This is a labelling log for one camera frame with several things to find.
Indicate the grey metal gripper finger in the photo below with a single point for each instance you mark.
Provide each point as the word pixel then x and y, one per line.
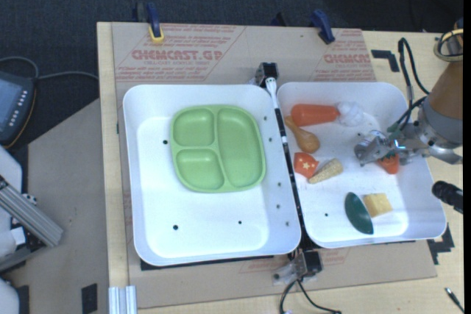
pixel 369 153
pixel 373 139

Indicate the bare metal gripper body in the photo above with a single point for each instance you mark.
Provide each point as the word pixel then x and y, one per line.
pixel 414 145

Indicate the orange strawberry with green leaves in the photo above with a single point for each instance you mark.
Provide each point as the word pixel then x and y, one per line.
pixel 392 164

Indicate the white cauliflower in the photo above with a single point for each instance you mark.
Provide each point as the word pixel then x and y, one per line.
pixel 351 113

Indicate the yellow corn cob piece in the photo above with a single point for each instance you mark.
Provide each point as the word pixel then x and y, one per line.
pixel 327 171

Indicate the white plastic tray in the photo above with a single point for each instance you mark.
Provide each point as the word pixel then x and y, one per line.
pixel 401 191
pixel 206 224

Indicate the yellow cheese block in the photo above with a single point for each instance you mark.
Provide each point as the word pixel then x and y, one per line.
pixel 378 204

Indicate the dark green oval leaf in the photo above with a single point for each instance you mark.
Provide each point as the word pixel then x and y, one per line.
pixel 358 213

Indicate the tan chicken drumstick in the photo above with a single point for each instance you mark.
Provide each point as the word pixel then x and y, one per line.
pixel 307 139

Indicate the orange carrot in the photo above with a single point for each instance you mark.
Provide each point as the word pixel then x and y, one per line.
pixel 312 114

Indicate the thin black and white rod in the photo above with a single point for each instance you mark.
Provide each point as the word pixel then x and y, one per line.
pixel 282 128

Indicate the green divided plate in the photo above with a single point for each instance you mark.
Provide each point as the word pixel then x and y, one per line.
pixel 237 147

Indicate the brown cardboard board, red print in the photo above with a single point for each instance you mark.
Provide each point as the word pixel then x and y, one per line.
pixel 221 48

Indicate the black cylinder on white bracket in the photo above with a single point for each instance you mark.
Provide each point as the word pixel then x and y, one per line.
pixel 447 193

